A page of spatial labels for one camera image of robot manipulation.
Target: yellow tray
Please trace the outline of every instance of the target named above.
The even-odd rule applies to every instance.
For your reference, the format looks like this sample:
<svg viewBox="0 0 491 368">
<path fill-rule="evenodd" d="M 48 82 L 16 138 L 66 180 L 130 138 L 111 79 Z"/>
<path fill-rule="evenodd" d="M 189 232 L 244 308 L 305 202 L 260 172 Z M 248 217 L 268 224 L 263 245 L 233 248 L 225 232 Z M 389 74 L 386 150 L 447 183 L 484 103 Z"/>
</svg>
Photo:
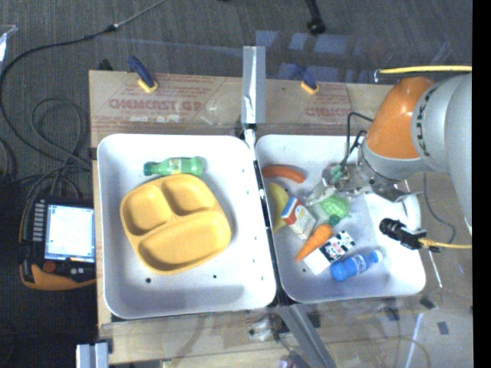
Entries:
<svg viewBox="0 0 491 368">
<path fill-rule="evenodd" d="M 230 242 L 225 213 L 193 175 L 166 176 L 136 187 L 124 196 L 120 217 L 138 258 L 158 274 L 201 265 Z"/>
</svg>

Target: blue water bottle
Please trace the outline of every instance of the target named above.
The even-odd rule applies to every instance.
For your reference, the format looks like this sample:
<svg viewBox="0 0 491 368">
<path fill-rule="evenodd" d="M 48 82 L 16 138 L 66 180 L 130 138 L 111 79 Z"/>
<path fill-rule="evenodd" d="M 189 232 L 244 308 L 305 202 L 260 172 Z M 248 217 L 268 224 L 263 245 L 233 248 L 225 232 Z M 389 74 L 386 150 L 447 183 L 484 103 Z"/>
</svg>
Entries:
<svg viewBox="0 0 491 368">
<path fill-rule="evenodd" d="M 383 258 L 382 252 L 375 249 L 368 255 L 357 254 L 349 258 L 335 261 L 329 268 L 331 276 L 335 281 L 344 281 L 355 275 L 364 273 L 373 263 L 378 263 Z"/>
</svg>

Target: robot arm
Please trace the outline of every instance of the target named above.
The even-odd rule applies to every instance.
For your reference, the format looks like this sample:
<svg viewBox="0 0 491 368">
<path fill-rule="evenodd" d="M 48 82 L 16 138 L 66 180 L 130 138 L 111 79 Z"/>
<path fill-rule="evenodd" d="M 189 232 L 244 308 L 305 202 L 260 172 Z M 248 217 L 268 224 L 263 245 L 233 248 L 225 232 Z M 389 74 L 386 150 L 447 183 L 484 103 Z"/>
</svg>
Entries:
<svg viewBox="0 0 491 368">
<path fill-rule="evenodd" d="M 414 173 L 449 174 L 472 234 L 472 74 L 434 83 L 425 77 L 400 80 L 381 104 L 356 166 L 336 188 L 370 186 L 386 199 L 404 196 L 394 184 Z"/>
</svg>

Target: yellow banana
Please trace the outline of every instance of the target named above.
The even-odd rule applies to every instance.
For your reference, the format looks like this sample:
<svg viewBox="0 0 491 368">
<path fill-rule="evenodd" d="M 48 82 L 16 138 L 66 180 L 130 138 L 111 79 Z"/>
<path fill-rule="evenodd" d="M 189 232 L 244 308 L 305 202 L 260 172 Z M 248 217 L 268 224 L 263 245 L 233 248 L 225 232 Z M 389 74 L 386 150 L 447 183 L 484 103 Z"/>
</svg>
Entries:
<svg viewBox="0 0 491 368">
<path fill-rule="evenodd" d="M 282 218 L 282 211 L 290 197 L 286 190 L 275 182 L 269 183 L 269 191 L 275 200 L 276 215 L 275 220 L 273 221 L 273 232 L 276 233 L 281 227 L 286 225 L 285 220 Z"/>
</svg>

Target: display screen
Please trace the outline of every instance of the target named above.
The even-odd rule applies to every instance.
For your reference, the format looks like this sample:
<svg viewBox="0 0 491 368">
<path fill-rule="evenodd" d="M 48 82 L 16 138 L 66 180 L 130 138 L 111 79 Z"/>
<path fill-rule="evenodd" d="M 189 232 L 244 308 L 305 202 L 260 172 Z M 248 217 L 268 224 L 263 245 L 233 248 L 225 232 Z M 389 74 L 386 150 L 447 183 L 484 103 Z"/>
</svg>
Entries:
<svg viewBox="0 0 491 368">
<path fill-rule="evenodd" d="M 44 259 L 95 262 L 94 210 L 49 205 Z"/>
</svg>

